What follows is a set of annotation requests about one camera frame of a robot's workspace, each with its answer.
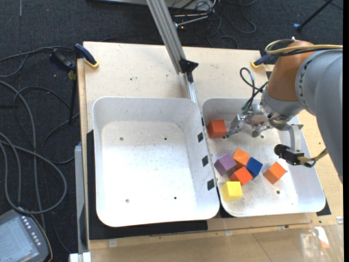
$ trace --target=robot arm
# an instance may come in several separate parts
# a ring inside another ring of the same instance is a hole
[[[295,41],[288,47],[293,46],[312,46],[312,43]],[[269,123],[277,129],[282,129],[288,120],[303,109],[316,116],[318,128],[341,182],[342,66],[342,49],[280,57],[261,100]]]

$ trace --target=black carpet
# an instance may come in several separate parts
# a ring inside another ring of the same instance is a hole
[[[343,44],[343,0],[333,0],[301,32],[293,26],[304,22],[326,1],[218,0],[209,19],[190,23],[178,34],[183,46],[260,50],[261,54],[270,42],[291,37],[314,44]],[[188,18],[174,20],[180,23]],[[61,46],[59,51],[75,62],[71,50],[83,41],[162,44],[147,6],[85,0],[0,0],[0,133],[14,145],[32,151],[36,148],[38,154],[57,165],[68,184],[63,201],[44,214],[53,261],[68,261],[69,253],[78,251],[72,158],[80,135],[79,117],[71,125],[67,123],[73,82],[66,72],[50,63],[49,55],[54,46]],[[29,55],[5,59],[34,50]],[[24,101],[19,95],[15,97],[18,91],[32,112],[34,129]],[[39,210],[34,158],[19,152],[22,185],[18,203],[17,161],[11,148],[4,147],[10,197],[15,205]],[[4,161],[0,151],[0,215],[11,209],[4,194]],[[63,182],[41,160],[37,161],[37,175],[41,210],[45,210],[60,200]],[[36,218],[42,224],[41,217]]]

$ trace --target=black bracket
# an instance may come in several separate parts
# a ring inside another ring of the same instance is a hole
[[[186,76],[188,77],[189,82],[193,82],[194,79],[192,77],[192,71],[198,66],[198,63],[182,59],[179,61],[179,65],[184,73],[186,73]]]

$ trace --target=yellow block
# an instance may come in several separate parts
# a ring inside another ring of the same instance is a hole
[[[223,201],[236,201],[243,194],[239,181],[227,181],[221,188]]]

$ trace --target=screen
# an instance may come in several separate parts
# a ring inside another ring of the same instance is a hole
[[[19,218],[0,225],[0,262],[25,262],[39,255]]]

